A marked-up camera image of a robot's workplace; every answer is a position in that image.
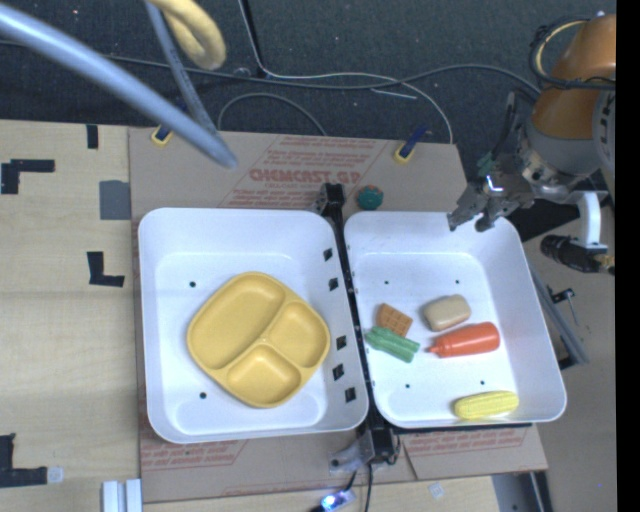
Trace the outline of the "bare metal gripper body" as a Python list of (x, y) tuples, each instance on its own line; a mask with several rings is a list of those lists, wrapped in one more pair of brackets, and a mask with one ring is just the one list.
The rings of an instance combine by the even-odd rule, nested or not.
[(546, 162), (537, 151), (523, 149), (483, 156), (470, 190), (481, 195), (481, 211), (490, 198), (502, 198), (508, 202), (510, 215), (530, 208), (538, 199), (562, 202), (575, 184), (574, 175)]

